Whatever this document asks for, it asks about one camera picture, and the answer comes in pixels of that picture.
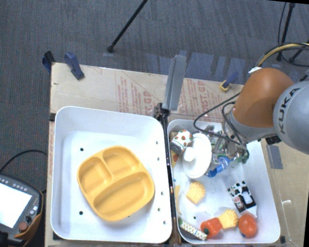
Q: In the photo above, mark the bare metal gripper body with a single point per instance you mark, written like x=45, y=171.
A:
x=230, y=148

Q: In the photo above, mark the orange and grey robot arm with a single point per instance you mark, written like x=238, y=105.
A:
x=260, y=99

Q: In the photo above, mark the blue plastic bottle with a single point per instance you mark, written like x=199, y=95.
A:
x=219, y=166

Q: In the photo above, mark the white bowl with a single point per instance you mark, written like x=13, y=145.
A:
x=199, y=158

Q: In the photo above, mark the white plastic tray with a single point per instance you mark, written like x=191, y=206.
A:
x=218, y=194
x=68, y=171

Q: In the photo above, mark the white cup with strawberry print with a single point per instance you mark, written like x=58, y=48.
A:
x=181, y=141

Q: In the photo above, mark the black and white cow carton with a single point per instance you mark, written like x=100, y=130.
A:
x=241, y=196

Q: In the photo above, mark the yellow waffle biscuit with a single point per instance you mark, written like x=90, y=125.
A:
x=228, y=218
x=196, y=192

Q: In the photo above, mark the yellow pizza slice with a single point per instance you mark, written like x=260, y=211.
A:
x=174, y=158

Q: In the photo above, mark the orange ball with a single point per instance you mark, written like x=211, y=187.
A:
x=248, y=225

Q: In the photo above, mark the orange bell pepper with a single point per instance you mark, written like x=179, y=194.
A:
x=211, y=227

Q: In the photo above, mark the white dotted packet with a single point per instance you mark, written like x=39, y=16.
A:
x=192, y=229

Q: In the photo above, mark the yellow divided plate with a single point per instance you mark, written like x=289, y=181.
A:
x=115, y=183

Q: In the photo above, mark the black tripod stand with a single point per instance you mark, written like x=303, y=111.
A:
x=131, y=20
x=287, y=30

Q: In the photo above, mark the brown cardboard board red print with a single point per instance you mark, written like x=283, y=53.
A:
x=91, y=91

